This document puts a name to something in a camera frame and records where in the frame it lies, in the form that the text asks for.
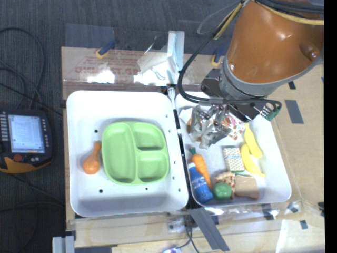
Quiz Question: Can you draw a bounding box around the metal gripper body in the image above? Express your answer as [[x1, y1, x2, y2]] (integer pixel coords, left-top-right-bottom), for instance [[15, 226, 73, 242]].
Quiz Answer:
[[207, 98, 283, 123]]

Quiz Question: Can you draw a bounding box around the white packet with red print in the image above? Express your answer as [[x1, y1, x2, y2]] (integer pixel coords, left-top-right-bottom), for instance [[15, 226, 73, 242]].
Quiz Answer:
[[223, 115, 246, 141]]

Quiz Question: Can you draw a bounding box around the white patterned carton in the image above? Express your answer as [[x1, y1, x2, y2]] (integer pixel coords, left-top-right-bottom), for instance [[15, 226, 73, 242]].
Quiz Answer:
[[222, 147, 246, 173]]

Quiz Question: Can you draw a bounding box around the orange carrot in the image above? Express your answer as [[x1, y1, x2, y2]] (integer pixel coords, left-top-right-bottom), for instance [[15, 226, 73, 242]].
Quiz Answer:
[[188, 147, 213, 190]]

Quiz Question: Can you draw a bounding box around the yellow banana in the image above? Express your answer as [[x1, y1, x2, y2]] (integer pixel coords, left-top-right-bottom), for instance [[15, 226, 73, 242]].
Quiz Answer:
[[240, 143, 266, 178], [243, 122, 263, 159]]

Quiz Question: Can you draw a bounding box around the pizza slice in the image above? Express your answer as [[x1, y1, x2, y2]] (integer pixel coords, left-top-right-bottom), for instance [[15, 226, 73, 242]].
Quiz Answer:
[[213, 171, 236, 199]]

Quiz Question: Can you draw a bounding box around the blue bottle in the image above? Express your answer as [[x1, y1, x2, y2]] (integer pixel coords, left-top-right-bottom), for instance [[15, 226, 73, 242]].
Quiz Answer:
[[187, 162, 214, 204]]

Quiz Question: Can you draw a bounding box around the green pepper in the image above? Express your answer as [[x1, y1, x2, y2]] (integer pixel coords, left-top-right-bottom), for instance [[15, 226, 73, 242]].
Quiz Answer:
[[212, 181, 233, 202]]

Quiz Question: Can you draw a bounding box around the brown bread slice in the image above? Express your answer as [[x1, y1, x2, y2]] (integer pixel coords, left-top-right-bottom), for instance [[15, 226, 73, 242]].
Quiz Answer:
[[234, 174, 260, 200]]

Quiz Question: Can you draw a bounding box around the white plastic tray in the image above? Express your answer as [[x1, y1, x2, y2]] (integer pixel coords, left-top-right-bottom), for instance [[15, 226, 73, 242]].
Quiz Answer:
[[66, 90, 190, 218], [175, 91, 292, 208]]

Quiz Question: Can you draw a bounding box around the brown cardboard board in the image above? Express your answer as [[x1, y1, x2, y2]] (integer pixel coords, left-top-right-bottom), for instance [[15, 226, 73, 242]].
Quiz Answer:
[[61, 46, 325, 249]]

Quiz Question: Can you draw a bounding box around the green divided plate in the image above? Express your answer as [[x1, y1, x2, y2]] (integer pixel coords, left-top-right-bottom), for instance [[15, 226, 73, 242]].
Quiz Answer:
[[101, 121, 171, 186]]

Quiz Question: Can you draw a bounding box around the orange chicken drumstick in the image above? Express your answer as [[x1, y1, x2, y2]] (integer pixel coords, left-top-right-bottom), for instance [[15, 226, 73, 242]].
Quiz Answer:
[[82, 141, 102, 175]]

